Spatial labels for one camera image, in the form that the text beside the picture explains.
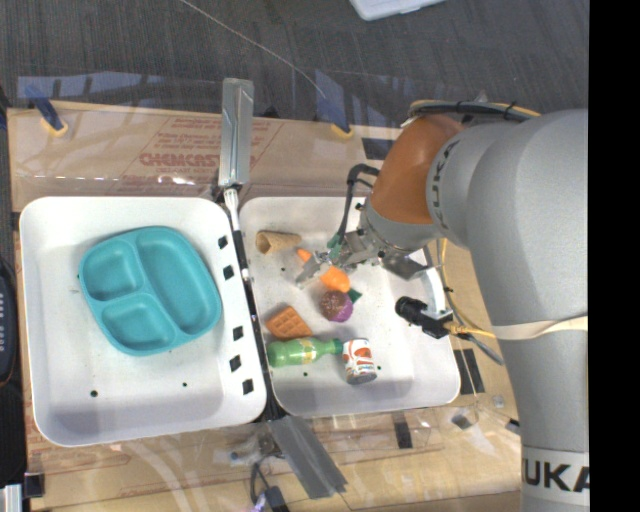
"green bottle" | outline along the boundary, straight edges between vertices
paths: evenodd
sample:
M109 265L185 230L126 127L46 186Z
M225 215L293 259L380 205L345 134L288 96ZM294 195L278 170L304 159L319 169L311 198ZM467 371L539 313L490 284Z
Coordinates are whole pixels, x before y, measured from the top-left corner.
M275 368L312 363L325 354L342 354L342 341L337 338L328 341L298 338L291 341L272 341L267 347L269 364Z

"white object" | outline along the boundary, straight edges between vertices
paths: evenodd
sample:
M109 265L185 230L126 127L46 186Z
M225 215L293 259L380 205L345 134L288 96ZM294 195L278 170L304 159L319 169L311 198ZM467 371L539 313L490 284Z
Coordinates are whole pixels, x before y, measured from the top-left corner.
M223 311L197 340L133 357L101 332L80 291L78 265L97 242L153 225L177 229L192 243ZM263 411L251 317L219 206L199 198L45 197L22 212L20 237L34 416L51 442L79 446L219 428L249 423ZM233 269L229 279L225 267Z
M344 323L330 322L319 312L327 288L316 280L305 288L295 285L303 263L294 249L264 255L256 247L260 230L297 233L309 251L326 250L340 225L344 198L260 197L240 210L245 249L253 278L261 324L285 304L293 306L314 336L326 340L366 338L376 363L377 379L358 386L347 384L344 361L326 355L302 365L274 368L273 390L290 414L321 417L432 407L451 402L460 389L460 374L449 337L436 340L395 313L403 295L421 298L419 279L404 281L380 266L361 266L350 275L351 286L362 293ZM357 212L347 228L355 229ZM416 260L424 258L416 253ZM274 339L263 329L266 342Z
M407 14L444 0L350 0L358 15L366 21Z

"dark gray floor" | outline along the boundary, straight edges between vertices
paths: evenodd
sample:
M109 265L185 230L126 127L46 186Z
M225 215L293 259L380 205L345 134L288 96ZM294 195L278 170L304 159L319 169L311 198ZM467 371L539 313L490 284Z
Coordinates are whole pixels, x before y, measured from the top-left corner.
M588 106L588 0L446 0L374 22L348 0L190 1L218 23L179 0L3 0L0 84L22 107L24 84L40 77L51 97L219 112L220 82L246 78L258 115L326 118L324 95L347 122L386 126L413 100L480 91L542 113ZM111 86L96 87L104 72L116 73ZM4 135L0 173L11 260ZM0 390L0 408L8 395Z

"blue clip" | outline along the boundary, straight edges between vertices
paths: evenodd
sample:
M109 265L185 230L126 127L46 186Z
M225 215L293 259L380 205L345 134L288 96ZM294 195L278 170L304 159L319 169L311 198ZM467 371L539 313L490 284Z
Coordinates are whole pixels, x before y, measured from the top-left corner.
M61 136L67 131L68 126L60 119L58 112L53 105L35 85L29 84L24 89L27 98L36 106L42 114L43 126L47 128L53 135Z

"brown waffle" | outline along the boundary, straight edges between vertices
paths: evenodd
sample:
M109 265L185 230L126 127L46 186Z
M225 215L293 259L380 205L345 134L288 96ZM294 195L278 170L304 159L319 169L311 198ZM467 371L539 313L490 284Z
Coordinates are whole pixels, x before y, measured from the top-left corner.
M285 307L269 318L265 326L279 340L304 338L313 334L309 326L291 306Z

